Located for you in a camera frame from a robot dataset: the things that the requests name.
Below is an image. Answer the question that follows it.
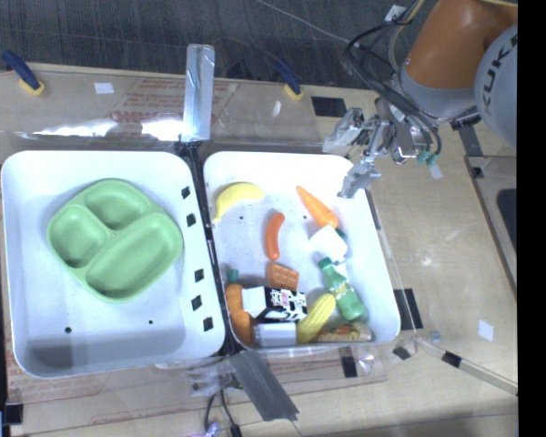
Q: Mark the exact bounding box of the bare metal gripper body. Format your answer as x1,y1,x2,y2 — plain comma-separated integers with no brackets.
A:
362,96,441,167

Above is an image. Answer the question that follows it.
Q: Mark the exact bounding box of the orange carrot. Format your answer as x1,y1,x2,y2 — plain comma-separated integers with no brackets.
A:
224,268,255,346
295,184,340,230

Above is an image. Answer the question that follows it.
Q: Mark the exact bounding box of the white bottle green cap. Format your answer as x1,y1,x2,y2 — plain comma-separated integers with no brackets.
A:
308,224,350,264

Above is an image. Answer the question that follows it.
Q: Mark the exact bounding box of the orange sausage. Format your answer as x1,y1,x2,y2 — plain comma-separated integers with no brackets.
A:
264,210,287,263

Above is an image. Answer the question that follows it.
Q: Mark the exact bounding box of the white plastic tray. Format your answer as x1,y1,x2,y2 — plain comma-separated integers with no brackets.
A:
0,148,227,380
201,149,402,352

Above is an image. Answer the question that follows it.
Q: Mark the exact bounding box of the brown biscuit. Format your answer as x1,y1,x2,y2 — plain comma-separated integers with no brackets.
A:
265,261,300,290

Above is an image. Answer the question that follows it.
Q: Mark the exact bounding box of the yellow banana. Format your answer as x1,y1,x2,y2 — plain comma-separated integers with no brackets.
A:
210,181,267,224

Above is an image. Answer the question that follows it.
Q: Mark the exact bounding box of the yellow corn cob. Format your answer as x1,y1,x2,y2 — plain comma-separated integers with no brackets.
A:
296,292,338,345

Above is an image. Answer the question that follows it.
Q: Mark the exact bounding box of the cow print milk carton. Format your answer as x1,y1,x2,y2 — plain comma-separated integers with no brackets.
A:
240,285,309,324

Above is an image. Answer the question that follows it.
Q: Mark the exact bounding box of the pizza slice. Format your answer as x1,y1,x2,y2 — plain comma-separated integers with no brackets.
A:
315,321,375,343

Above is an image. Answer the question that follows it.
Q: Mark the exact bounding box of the white carton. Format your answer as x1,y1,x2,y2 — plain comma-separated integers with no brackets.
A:
252,320,298,349

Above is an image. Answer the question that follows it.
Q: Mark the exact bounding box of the green divided plate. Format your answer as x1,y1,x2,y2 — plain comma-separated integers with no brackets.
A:
45,178,185,305

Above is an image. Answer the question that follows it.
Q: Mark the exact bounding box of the brown cardboard board red print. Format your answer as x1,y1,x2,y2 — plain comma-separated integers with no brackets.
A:
0,63,389,408

